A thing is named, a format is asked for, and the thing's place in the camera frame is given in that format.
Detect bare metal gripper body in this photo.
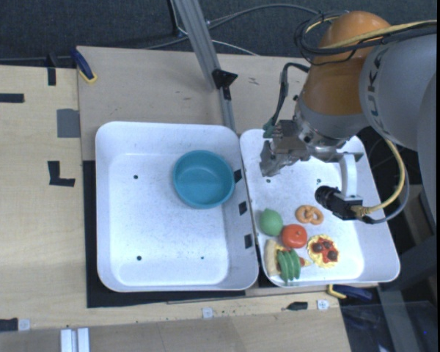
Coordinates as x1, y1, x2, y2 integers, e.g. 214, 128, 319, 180
270, 119, 350, 164

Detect white plastic tray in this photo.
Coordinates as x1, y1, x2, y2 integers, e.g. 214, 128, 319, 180
239, 128, 401, 288
95, 120, 260, 293

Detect orange pretzel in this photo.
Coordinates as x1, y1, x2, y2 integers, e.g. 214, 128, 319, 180
295, 205, 324, 226

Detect green lime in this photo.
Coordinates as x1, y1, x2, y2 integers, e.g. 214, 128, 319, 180
260, 208, 284, 238

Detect blue bowl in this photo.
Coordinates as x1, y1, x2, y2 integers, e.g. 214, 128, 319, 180
172, 149, 236, 210

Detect red tomato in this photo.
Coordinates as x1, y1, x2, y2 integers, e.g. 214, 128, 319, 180
281, 224, 309, 249

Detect pizza slice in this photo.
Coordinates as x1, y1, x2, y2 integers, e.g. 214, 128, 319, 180
263, 238, 313, 276

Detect yellow spaghetti with meatballs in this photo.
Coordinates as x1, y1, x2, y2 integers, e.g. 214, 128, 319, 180
307, 234, 340, 270

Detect green pea pods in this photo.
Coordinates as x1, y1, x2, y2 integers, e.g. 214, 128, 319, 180
276, 249, 302, 283

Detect black cylinder on white bracket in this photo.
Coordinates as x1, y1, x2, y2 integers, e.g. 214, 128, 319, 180
314, 152, 364, 221

